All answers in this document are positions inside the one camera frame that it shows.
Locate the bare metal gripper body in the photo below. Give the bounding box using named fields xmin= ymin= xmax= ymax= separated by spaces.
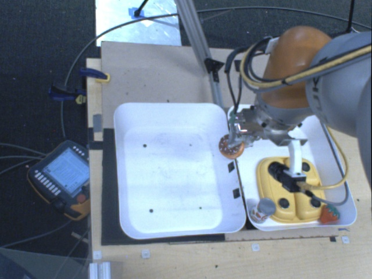
xmin=234 ymin=106 xmax=274 ymax=147

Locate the black cylinder on white bracket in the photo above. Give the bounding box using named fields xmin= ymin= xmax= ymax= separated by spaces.
xmin=267 ymin=128 xmax=308 ymax=193

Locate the yellow divided plate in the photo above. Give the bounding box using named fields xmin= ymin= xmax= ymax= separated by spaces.
xmin=256 ymin=156 xmax=328 ymax=224

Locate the white plastic tray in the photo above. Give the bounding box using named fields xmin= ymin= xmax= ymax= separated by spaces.
xmin=226 ymin=104 xmax=358 ymax=233
xmin=113 ymin=102 xmax=248 ymax=240

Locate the brown cardboard board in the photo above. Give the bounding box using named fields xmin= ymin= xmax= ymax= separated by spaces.
xmin=100 ymin=40 xmax=341 ymax=242

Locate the brown sprinkled doughnut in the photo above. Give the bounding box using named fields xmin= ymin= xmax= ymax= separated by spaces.
xmin=218 ymin=134 xmax=245 ymax=160

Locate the red strawberry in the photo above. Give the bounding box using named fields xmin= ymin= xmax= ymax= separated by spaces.
xmin=319 ymin=204 xmax=341 ymax=225

